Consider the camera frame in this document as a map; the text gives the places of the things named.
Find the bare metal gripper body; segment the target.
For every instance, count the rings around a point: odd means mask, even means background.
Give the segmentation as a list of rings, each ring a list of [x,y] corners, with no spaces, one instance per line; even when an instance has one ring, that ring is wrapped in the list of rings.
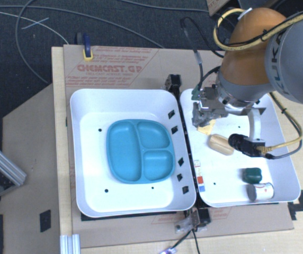
[[[229,114],[245,115],[250,102],[239,100],[220,87],[205,87],[199,96],[198,111],[209,119],[227,117]]]

